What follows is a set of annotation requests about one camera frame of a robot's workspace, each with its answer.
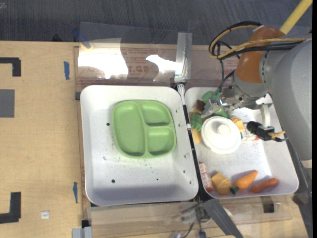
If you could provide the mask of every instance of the gray square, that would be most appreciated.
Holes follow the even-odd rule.
[[[0,89],[0,117],[14,117],[15,90]]]

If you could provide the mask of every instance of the white plate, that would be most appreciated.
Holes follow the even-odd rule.
[[[124,100],[156,100],[171,111],[176,147],[166,156],[133,159],[116,147],[112,109]],[[187,201],[198,193],[198,181],[186,121],[178,92],[169,87],[86,87],[80,95],[89,200],[99,206]]]
[[[193,87],[186,91],[185,102],[187,110],[190,112],[196,106],[197,99],[202,100],[202,95],[207,91],[215,91],[216,88]],[[272,103],[269,95],[258,100],[259,103]],[[275,132],[282,131],[274,105],[270,106],[271,126],[275,127]],[[239,117],[242,122],[256,121],[262,123],[260,110],[247,108],[236,109],[233,116]],[[265,179],[275,177],[279,184],[272,190],[266,190],[259,194],[251,193],[249,190],[239,191],[236,195],[219,195],[215,190],[210,196],[218,199],[225,198],[245,198],[256,196],[292,194],[298,188],[298,178],[292,162],[286,142],[275,141],[242,141],[239,148],[231,154],[213,153],[204,143],[195,144],[197,158],[204,162],[212,176],[216,172],[223,173],[232,184],[251,170],[258,170],[259,173],[254,180],[254,184]]]

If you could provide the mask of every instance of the gray metal leg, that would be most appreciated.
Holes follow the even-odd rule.
[[[204,202],[202,203],[202,207],[227,236],[243,237],[218,199],[211,199]]]

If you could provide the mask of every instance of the white lid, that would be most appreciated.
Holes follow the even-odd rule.
[[[225,117],[208,118],[203,123],[201,134],[203,142],[218,154],[233,153],[241,143],[238,127]]]

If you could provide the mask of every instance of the white square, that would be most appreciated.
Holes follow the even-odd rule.
[[[41,211],[41,219],[48,219],[50,217],[49,211]]]

